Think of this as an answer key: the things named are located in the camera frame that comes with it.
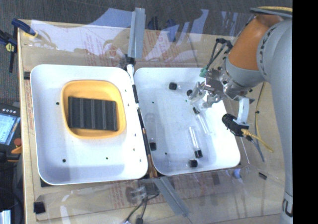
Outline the orange rounded square bowl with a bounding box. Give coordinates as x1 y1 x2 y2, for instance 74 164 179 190
61 79 127 140

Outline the clear tube with black cap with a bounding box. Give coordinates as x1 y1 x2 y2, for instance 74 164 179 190
186 89 212 112
192 106 212 135
171 158 199 168
188 125 204 159
168 81 191 91

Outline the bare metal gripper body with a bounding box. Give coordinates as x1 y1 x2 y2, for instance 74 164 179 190
204 68 254 101

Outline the white plastic tray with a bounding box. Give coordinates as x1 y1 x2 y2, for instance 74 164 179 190
133 67 241 177
29 64 149 186

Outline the brown cardboard board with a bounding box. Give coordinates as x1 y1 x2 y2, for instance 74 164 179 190
16 19 286 224

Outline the black ribbed block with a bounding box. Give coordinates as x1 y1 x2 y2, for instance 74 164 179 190
67 96 118 132

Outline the black cylinder on white bracket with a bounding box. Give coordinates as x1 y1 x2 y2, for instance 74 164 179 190
222 97 250 137

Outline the thin black and white rod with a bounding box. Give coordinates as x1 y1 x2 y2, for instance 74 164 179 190
126 64 158 178

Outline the black block with thin wires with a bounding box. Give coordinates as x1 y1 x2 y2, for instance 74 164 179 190
142 180 160 196

